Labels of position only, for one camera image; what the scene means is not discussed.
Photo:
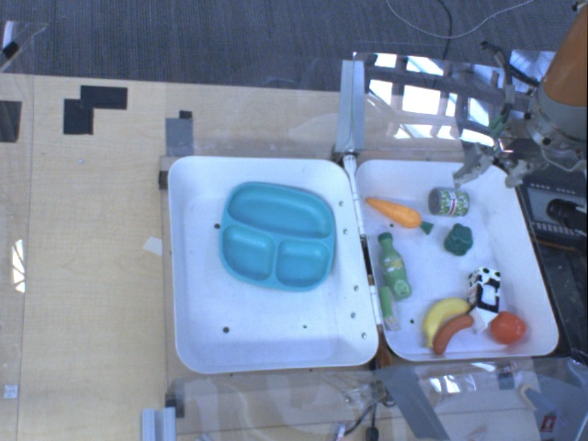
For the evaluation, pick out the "green labelled can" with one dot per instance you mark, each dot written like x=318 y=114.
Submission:
x=450 y=202

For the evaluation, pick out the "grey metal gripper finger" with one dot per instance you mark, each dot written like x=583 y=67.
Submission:
x=473 y=163
x=519 y=173

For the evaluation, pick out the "green bottle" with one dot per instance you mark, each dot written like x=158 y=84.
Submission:
x=395 y=267

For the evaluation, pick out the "orange carrot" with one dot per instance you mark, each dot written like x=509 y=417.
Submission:
x=397 y=212

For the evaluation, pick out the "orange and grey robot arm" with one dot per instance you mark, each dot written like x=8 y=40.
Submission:
x=569 y=58

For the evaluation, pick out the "black cylinder on white bracket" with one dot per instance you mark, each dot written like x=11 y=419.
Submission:
x=566 y=212

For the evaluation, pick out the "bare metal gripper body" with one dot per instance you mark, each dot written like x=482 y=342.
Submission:
x=553 y=143

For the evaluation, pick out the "white plastic tray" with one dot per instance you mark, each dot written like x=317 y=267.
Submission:
x=257 y=333
x=436 y=264

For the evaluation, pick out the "yellow banana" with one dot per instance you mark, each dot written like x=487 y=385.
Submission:
x=441 y=315

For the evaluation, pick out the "black and white carton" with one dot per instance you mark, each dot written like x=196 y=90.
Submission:
x=484 y=287

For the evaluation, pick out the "green broccoli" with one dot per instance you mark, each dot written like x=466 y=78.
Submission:
x=458 y=240

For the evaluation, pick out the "blue divided plate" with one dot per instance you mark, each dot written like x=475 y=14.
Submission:
x=275 y=228

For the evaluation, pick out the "brown sausage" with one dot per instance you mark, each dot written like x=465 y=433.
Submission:
x=452 y=333

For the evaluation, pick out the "orange round fruit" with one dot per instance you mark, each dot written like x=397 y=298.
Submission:
x=507 y=328

